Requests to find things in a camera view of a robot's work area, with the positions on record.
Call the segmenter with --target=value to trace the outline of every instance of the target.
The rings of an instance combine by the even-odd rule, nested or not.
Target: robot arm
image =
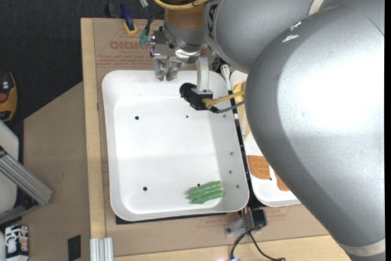
[[[173,2],[156,75],[197,62],[202,76],[209,48],[248,73],[247,118],[270,165],[353,261],[385,260],[385,1],[324,0],[309,15],[313,2]]]

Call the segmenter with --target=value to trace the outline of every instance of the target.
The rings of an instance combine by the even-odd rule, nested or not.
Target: wooden table
[[[97,110],[97,82],[94,52],[93,19],[81,20],[84,101],[86,114],[87,164],[89,182],[90,233],[92,238],[106,237],[103,178],[101,169],[100,131]],[[287,260],[349,260],[328,235],[262,242],[262,250],[273,257]],[[116,257],[117,261],[206,261],[229,260],[229,246],[159,252]],[[240,244],[235,250],[243,261],[264,260],[252,243]]]

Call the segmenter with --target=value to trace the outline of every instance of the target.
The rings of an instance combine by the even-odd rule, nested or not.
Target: green object
[[[192,200],[191,203],[203,204],[208,200],[222,197],[223,191],[221,190],[221,187],[221,182],[216,181],[193,188],[189,192],[189,198]]]
[[[140,34],[139,46],[141,46],[141,47],[147,46],[147,40],[148,40],[147,30],[143,29]]]

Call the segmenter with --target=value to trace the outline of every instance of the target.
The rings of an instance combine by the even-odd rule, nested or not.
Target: black floor
[[[0,0],[0,68],[18,84],[18,119],[82,81],[79,21],[103,17],[107,1]],[[137,0],[111,1],[126,1],[135,18],[145,18]],[[152,15],[159,11],[151,9]]]

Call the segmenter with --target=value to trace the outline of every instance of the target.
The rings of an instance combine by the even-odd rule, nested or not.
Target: yellow and black tool
[[[0,119],[9,122],[15,115],[18,104],[15,80],[8,71],[0,69]]]

